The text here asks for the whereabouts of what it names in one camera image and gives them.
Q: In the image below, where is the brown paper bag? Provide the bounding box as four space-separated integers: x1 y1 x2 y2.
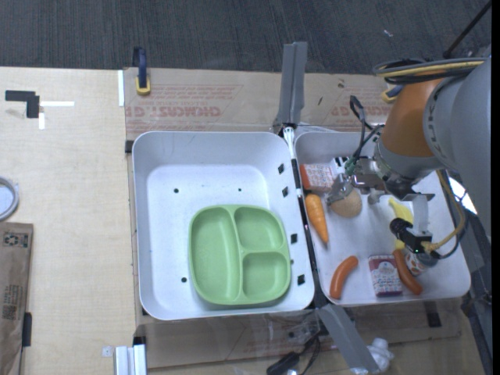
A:
0 221 34 375

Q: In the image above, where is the white plastic tray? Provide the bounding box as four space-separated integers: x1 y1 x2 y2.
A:
131 130 316 322
293 130 473 309

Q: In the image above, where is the red and white packet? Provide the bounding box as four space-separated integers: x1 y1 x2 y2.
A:
367 254 404 298

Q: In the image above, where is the white tape roll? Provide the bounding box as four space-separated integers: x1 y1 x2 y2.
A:
0 176 20 223

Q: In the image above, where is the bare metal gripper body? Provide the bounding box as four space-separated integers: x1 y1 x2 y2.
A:
351 157 417 200

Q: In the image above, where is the black cylinder on white bracket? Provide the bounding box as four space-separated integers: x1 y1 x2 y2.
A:
389 193 435 255

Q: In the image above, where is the yellow banana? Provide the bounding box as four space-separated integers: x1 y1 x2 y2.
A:
387 197 415 250

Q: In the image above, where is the orange carrot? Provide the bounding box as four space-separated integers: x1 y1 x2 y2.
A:
304 193 330 245

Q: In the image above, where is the small printed can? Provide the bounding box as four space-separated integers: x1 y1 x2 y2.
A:
404 247 439 277

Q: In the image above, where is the orange sausage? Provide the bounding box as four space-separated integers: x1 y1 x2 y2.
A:
329 255 360 301
391 248 424 297

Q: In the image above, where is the orange patterned carton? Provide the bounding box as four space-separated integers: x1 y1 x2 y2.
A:
299 163 337 193

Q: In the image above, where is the brown round bread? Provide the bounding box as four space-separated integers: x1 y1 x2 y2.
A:
330 189 363 220

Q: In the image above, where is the green divided plate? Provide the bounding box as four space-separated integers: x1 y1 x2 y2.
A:
187 204 293 306

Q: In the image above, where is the white crumpled tissue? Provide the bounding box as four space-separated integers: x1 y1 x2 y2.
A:
366 337 396 371

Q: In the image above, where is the brown cardboard board red print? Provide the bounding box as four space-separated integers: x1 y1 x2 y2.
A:
123 67 470 369

